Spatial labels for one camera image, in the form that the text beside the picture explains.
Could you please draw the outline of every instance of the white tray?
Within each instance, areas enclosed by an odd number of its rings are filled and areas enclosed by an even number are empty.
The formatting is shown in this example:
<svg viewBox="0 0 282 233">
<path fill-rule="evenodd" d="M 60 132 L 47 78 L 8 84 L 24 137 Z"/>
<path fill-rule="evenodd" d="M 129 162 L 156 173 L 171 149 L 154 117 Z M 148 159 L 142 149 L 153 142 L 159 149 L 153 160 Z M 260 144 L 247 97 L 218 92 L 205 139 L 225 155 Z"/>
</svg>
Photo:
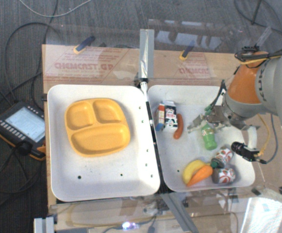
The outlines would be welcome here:
<svg viewBox="0 0 282 233">
<path fill-rule="evenodd" d="M 237 175 L 233 183 L 215 184 L 211 178 L 208 178 L 191 187 L 186 187 L 182 181 L 182 171 L 191 161 L 201 159 L 210 162 L 221 146 L 230 146 L 234 141 L 244 142 L 240 130 L 235 127 L 223 128 L 221 132 L 215 134 L 217 149 L 206 150 L 200 130 L 187 132 L 187 126 L 200 113 L 204 114 L 204 108 L 214 100 L 218 90 L 219 87 L 216 86 L 155 85 L 148 91 L 152 114 L 162 100 L 172 100 L 177 106 L 177 113 L 183 116 L 184 130 L 180 139 L 173 139 L 173 133 L 156 132 L 163 177 L 166 185 L 173 191 L 187 192 L 223 187 L 244 187 L 250 186 L 255 180 L 252 163 L 235 154 L 228 164 Z"/>
<path fill-rule="evenodd" d="M 73 102 L 109 98 L 122 108 L 129 125 L 129 145 L 117 153 L 82 157 L 71 147 L 64 113 Z M 143 93 L 132 86 L 56 85 L 48 92 L 51 188 L 62 201 L 154 194 L 160 186 Z"/>
</svg>

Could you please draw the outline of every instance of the yellow banana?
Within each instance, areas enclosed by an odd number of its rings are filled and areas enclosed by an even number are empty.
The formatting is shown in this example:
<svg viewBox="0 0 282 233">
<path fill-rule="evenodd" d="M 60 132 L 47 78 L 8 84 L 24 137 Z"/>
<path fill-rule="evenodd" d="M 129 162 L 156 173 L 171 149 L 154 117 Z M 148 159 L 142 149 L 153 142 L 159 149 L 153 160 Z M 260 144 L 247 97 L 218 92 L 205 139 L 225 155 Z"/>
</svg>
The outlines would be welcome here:
<svg viewBox="0 0 282 233">
<path fill-rule="evenodd" d="M 202 160 L 194 160 L 190 162 L 184 169 L 182 174 L 182 179 L 185 184 L 187 184 L 192 176 L 203 166 L 208 165 L 207 163 L 203 162 Z"/>
</svg>

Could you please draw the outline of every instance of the green bottle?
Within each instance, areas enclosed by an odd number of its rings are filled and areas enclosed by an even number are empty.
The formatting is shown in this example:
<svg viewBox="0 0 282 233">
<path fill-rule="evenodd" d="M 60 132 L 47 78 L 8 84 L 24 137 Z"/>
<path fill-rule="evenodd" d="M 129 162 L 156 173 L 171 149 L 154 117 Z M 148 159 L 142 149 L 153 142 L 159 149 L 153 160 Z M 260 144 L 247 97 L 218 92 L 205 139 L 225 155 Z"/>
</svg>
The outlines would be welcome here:
<svg viewBox="0 0 282 233">
<path fill-rule="evenodd" d="M 206 121 L 203 121 L 201 123 L 201 134 L 205 144 L 205 148 L 207 150 L 213 150 L 217 148 L 217 143 L 214 137 L 214 130 Z"/>
</svg>

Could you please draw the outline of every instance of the soda can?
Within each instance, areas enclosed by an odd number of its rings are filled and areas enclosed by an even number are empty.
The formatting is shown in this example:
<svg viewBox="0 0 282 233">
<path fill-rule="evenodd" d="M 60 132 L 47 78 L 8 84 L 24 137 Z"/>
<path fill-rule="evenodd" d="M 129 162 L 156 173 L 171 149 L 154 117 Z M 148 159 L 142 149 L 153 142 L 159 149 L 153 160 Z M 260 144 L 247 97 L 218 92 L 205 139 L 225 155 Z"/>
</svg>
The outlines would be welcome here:
<svg viewBox="0 0 282 233">
<path fill-rule="evenodd" d="M 232 168 L 216 168 L 211 177 L 215 184 L 228 184 L 235 180 L 236 173 Z"/>
<path fill-rule="evenodd" d="M 221 147 L 219 152 L 216 153 L 216 156 L 211 160 L 211 166 L 213 168 L 224 168 L 225 165 L 232 159 L 233 152 L 226 148 Z"/>
</svg>

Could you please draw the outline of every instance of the yellow plastic plate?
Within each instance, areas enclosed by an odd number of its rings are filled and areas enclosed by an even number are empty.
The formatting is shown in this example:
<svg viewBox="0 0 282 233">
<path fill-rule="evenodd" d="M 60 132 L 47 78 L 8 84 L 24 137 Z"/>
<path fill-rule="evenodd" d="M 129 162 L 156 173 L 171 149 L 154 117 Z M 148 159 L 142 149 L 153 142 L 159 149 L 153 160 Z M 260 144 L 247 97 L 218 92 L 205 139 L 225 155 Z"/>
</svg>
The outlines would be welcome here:
<svg viewBox="0 0 282 233">
<path fill-rule="evenodd" d="M 130 142 L 125 115 L 111 99 L 72 103 L 65 111 L 65 127 L 72 148 L 84 157 L 115 153 Z"/>
</svg>

